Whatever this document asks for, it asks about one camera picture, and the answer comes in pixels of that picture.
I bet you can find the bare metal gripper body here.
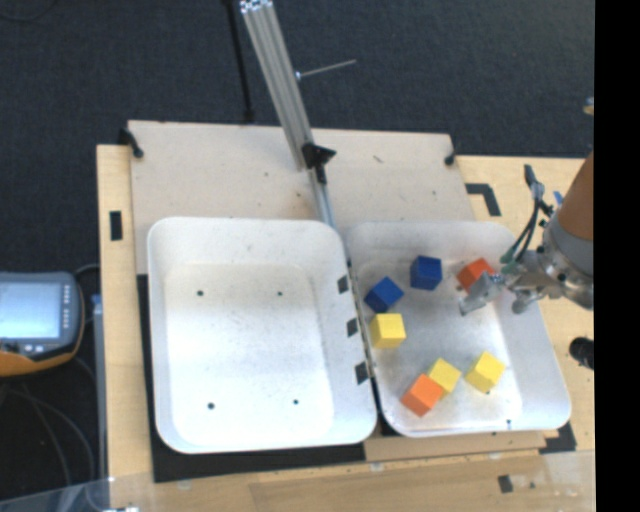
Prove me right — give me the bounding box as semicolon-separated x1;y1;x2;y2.
501;249;595;309

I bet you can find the orange cube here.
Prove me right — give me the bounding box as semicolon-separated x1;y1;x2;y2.
455;257;497;294
399;372;446;418

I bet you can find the white plastic tray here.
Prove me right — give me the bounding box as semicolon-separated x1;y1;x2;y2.
145;215;379;456
343;220;573;439

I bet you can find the blue cube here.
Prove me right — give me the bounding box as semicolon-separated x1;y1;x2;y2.
409;254;444;292
363;275;406;314

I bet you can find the yellow cube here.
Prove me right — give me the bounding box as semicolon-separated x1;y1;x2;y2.
464;350;508;394
368;312;408;351
426;356;463;394

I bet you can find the pale wood board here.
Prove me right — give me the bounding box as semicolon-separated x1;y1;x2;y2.
126;119;478;276

